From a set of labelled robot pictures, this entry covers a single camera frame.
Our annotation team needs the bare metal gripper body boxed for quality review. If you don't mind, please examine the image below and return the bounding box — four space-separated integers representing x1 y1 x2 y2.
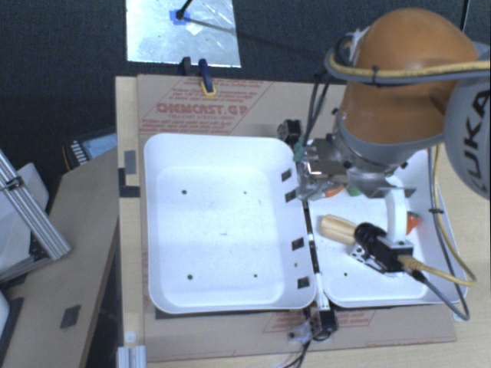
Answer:
297 134 389 201

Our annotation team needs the orange carrot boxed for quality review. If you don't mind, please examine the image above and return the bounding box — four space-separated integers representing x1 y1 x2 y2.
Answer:
323 184 361 199

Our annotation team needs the thin black and white rod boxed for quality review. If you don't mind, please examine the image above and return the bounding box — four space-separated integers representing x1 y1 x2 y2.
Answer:
303 200 329 311

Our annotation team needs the silver block with holes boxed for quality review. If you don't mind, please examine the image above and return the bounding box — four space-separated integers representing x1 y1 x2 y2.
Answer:
346 242 384 272

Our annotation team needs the brown cardboard board, red print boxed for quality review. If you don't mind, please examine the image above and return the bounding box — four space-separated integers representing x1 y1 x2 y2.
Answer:
136 74 460 363

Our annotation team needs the orange toy with green top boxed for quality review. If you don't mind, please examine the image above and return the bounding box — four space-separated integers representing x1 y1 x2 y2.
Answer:
405 211 422 235

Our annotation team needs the white plastic tray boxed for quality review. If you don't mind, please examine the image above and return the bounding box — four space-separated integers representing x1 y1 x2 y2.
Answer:
306 149 470 309
143 132 318 315

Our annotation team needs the black block with thin wires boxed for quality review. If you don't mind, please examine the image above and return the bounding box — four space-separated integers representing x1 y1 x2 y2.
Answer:
288 307 339 343
277 118 303 146

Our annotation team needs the black cylinder on white bracket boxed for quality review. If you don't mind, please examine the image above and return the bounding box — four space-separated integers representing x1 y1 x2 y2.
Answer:
353 185 417 274

